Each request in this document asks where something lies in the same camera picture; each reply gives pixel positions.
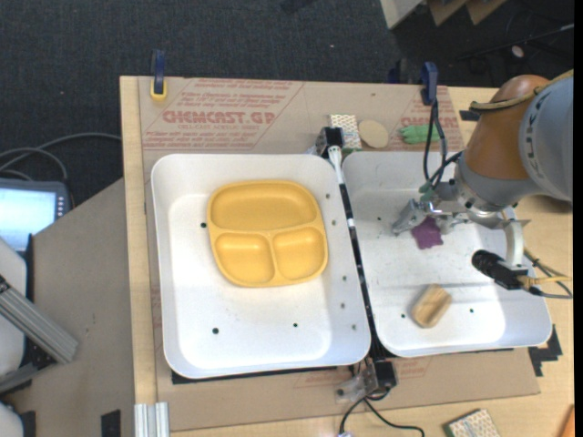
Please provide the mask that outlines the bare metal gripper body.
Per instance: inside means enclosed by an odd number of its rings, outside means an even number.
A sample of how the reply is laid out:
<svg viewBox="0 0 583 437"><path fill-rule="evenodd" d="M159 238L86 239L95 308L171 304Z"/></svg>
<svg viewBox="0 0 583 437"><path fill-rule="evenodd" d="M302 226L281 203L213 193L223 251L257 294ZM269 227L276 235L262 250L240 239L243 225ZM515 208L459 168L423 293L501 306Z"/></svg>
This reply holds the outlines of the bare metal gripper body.
<svg viewBox="0 0 583 437"><path fill-rule="evenodd" d="M472 221L497 227L501 212L513 203L513 186L507 180L449 180L425 183L425 202L432 217L453 216L456 223Z"/></svg>

